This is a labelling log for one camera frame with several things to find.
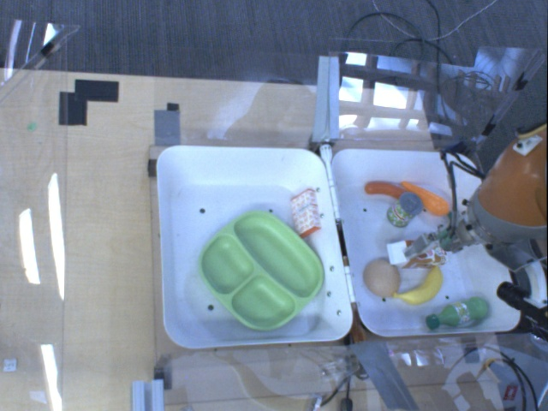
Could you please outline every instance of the red and white carton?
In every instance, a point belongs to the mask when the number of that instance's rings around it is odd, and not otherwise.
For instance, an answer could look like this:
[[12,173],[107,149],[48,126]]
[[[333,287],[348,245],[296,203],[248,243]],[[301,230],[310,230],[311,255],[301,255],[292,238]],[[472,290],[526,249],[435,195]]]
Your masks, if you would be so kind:
[[291,199],[291,213],[300,237],[307,237],[321,229],[316,192],[311,188]]

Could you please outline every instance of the green divided plate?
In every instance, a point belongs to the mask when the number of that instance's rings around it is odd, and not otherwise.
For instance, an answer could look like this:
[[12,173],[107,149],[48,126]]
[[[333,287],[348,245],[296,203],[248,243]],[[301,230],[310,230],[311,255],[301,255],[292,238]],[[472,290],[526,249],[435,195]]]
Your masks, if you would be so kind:
[[244,325],[271,331],[290,321],[318,293],[324,267],[280,219],[249,211],[205,245],[200,275]]

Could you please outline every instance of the yellow banana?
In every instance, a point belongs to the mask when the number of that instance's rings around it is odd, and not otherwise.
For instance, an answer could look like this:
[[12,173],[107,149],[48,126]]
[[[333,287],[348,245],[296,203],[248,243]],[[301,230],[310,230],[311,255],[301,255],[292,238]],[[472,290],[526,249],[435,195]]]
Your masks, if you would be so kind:
[[443,282],[444,278],[439,266],[434,266],[420,286],[401,294],[395,292],[392,296],[410,305],[419,305],[434,298],[441,289]]

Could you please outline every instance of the white wire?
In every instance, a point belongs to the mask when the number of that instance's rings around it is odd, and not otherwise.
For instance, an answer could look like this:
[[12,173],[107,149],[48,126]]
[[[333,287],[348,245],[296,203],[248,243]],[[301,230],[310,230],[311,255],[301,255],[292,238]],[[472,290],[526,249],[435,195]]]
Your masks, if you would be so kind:
[[[493,0],[492,2],[490,2],[487,6],[485,6],[484,8],[480,9],[479,11],[473,13],[472,15],[470,15],[468,18],[466,18],[465,20],[461,21],[458,25],[456,25],[456,27],[454,27],[452,30],[450,30],[449,32],[447,32],[446,34],[444,35],[441,35],[439,37],[435,37],[435,38],[430,38],[428,39],[427,41],[438,41],[440,39],[446,39],[447,37],[449,37],[450,35],[452,35],[453,33],[455,33],[456,31],[458,31],[463,25],[465,25],[466,23],[468,23],[470,20],[472,20],[473,18],[477,17],[478,15],[484,13],[485,11],[487,11],[493,4],[495,4],[496,2],[498,2],[499,0]],[[382,12],[380,10],[380,8],[378,7],[377,3],[375,2],[375,0],[372,0],[372,3],[373,3],[373,7],[375,8],[375,10],[377,10],[377,12]],[[414,38],[415,35],[412,35],[411,33],[401,29],[400,27],[396,26],[392,21],[390,21],[388,18],[386,18],[384,15],[381,15],[383,17],[383,19],[385,21],[387,21],[392,27],[394,27],[397,31],[403,33],[404,35],[407,35],[408,37],[410,38]]]

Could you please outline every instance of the gray carpet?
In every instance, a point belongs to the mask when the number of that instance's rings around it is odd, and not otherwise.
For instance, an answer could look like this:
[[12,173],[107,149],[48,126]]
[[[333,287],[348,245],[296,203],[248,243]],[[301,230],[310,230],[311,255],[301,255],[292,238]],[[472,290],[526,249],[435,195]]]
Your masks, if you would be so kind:
[[[432,0],[442,32],[492,0]],[[421,0],[378,0],[433,37],[434,14]],[[70,43],[72,71],[312,83],[317,57],[340,38],[371,0],[0,0],[3,18],[80,25]],[[456,63],[470,65],[482,45],[547,50],[548,0],[501,0],[441,41]],[[380,19],[353,33],[401,39]],[[403,55],[412,54],[402,48]],[[524,122],[546,119],[546,63],[485,147],[490,164]]]

